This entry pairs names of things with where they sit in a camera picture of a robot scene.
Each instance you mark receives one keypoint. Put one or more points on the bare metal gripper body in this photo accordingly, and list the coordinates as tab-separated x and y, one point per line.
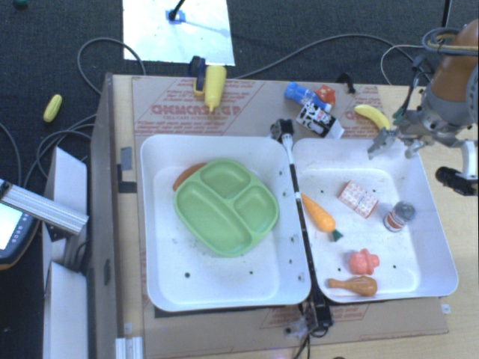
430	127

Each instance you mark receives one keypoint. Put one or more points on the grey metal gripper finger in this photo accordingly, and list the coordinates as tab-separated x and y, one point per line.
381	142
413	149

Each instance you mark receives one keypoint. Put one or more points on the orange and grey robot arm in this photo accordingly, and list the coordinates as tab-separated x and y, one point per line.
454	73

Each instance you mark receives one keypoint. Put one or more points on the yellow banana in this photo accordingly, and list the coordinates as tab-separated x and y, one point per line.
372	115

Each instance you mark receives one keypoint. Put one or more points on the orange and white carton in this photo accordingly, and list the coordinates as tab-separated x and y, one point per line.
357	199

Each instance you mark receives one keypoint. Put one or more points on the black and white milk carton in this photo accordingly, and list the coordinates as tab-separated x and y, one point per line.
318	120

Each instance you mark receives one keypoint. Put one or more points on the small orange and white can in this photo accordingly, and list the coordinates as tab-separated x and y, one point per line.
398	217

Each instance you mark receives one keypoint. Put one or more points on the red carton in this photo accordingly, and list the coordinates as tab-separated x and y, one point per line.
325	94

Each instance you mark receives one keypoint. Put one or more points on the orange carrot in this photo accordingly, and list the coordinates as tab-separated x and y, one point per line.
318	213

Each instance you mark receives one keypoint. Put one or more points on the blue bottle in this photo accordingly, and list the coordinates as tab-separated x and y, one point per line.
299	94

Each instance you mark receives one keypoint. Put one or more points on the thin black and white rod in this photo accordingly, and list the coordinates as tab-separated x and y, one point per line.
297	193

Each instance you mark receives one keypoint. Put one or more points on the white plastic tray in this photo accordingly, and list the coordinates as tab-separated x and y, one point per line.
404	253
224	275

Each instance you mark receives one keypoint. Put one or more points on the pink toy figure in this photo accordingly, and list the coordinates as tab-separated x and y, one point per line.
363	262

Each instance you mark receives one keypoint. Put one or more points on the brown cardboard board red print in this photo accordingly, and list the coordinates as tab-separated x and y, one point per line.
247	103

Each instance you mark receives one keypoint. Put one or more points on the brown chicken drumstick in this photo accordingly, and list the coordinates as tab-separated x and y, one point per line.
359	285

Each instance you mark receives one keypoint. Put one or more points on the green divided plate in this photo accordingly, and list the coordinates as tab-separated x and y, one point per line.
224	208

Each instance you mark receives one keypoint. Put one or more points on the yellow mustard bottle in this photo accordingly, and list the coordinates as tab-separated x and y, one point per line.
215	84

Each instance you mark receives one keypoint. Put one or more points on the orange sausage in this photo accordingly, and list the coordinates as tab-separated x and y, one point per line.
183	178

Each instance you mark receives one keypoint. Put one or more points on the yellow toy corn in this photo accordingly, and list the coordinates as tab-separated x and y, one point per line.
52	107

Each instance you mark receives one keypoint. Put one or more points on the black cylinder on white bracket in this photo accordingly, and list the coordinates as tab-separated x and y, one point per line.
457	180

